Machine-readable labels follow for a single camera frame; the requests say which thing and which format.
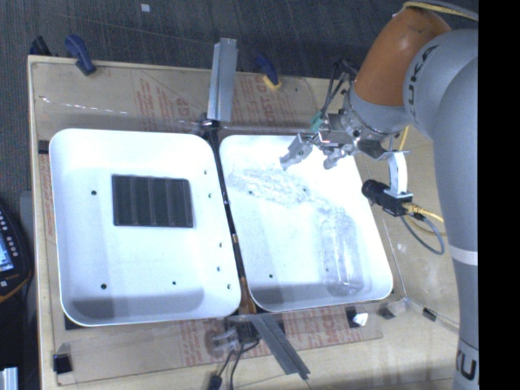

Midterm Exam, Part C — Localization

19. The dark ribbed rectangular panel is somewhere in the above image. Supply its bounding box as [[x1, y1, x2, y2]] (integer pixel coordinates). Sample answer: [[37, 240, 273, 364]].
[[110, 173, 195, 229]]

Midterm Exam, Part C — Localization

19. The black cylinder on white bracket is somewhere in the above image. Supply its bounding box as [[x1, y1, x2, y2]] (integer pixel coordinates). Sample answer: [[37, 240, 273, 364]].
[[361, 149, 414, 218]]

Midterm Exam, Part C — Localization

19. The black block with thin wires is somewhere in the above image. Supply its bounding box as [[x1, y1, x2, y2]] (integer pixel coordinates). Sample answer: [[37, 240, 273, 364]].
[[227, 317, 261, 343]]

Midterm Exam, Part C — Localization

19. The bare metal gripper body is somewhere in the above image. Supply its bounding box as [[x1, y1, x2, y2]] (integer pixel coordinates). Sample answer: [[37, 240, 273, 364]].
[[312, 110, 392, 160]]

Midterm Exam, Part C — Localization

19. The brown cardboard board, red print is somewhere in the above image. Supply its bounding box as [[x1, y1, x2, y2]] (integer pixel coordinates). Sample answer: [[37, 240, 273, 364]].
[[31, 61, 385, 377]]

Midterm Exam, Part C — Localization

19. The white plastic tray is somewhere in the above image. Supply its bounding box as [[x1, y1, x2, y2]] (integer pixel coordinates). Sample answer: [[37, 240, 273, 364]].
[[48, 128, 243, 327], [218, 133, 395, 314]]

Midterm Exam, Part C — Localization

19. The thin black rod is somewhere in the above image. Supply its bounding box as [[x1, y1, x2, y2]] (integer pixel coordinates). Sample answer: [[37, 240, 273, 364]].
[[201, 121, 258, 315]]

